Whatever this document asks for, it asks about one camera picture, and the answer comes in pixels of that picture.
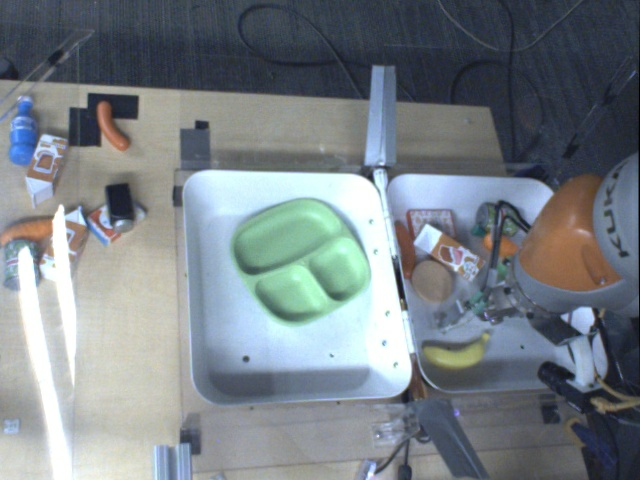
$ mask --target blue water bottle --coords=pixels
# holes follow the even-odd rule
[[[31,116],[33,100],[21,96],[18,113],[11,121],[9,159],[16,165],[29,165],[38,144],[38,123]]]

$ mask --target banana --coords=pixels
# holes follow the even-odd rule
[[[455,350],[449,350],[442,346],[426,345],[422,347],[422,352],[424,352],[427,361],[434,366],[448,370],[462,370],[480,362],[488,340],[489,333],[483,332],[477,340]]]

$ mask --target wooden table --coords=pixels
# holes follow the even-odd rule
[[[10,86],[0,83],[0,93]],[[194,478],[200,480],[222,469],[228,480],[351,479],[362,459],[387,455],[389,447],[373,447],[366,421],[352,427],[351,448],[331,459],[332,432],[335,437],[343,427],[320,421],[330,410],[326,404],[303,407],[304,417],[297,419],[293,412],[284,419],[272,418],[288,411],[282,407],[223,410],[193,398],[188,375],[181,376],[188,337],[180,325],[185,315],[179,311],[181,266],[176,261],[172,205],[180,130],[193,128],[196,120],[208,121],[214,159],[329,158],[358,164],[364,153],[367,102],[43,84],[34,95],[40,131],[66,137],[68,109],[86,107],[90,92],[139,96],[138,119],[118,122],[131,138],[126,153],[106,141],[101,148],[72,148],[55,198],[35,210],[25,190],[25,169],[9,163],[6,148],[0,156],[2,229],[18,218],[52,215],[58,204],[92,210],[103,204],[104,186],[115,182],[128,182],[134,197],[148,209],[146,220],[119,242],[104,247],[91,236],[87,243],[75,278],[75,386],[60,373],[66,363],[54,283],[43,281],[38,289],[74,477],[151,478],[153,447],[177,444],[189,412],[186,406],[199,407],[204,422],[216,425],[220,436],[231,436],[211,457],[194,457]],[[7,145],[8,135],[5,121],[0,136]],[[431,163],[433,170],[501,169],[486,108],[399,104],[397,135],[402,162]],[[0,416],[21,422],[19,433],[0,438],[0,476],[51,478],[39,390],[18,298],[4,288],[0,293]],[[584,477],[580,453],[560,425],[542,424],[538,394],[462,397],[459,406],[466,407],[463,424],[493,478]],[[348,403],[332,407],[343,411],[338,413],[345,415],[340,416],[343,425],[355,423],[361,410]],[[242,425],[249,430],[239,431]],[[327,428],[328,435],[318,435],[318,429]],[[298,436],[309,436],[312,445],[305,448],[294,442]],[[314,464],[317,457],[323,457],[321,464]],[[450,477],[432,445],[414,446],[411,464],[415,478]],[[394,475],[395,468],[389,468],[381,477]]]

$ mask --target green plate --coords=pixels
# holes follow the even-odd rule
[[[311,322],[343,306],[369,284],[369,262],[343,220],[325,203],[295,199],[241,224],[235,265],[268,314]]]

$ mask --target soda can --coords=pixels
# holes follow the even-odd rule
[[[504,206],[501,208],[500,212],[502,213],[502,217],[511,216],[515,218],[513,212],[509,208],[505,208]],[[493,203],[483,203],[478,208],[476,212],[476,224],[484,229],[487,233],[491,233],[493,229],[493,223],[496,218],[496,205]],[[518,232],[518,226],[516,226],[515,222],[511,219],[507,219],[504,222],[504,226],[502,227],[502,234],[504,236],[513,236]]]
[[[12,240],[4,246],[4,285],[10,290],[20,289],[20,274],[18,273],[18,254],[28,248],[33,258],[33,271],[36,286],[40,283],[40,269],[38,267],[38,244],[30,240]]]

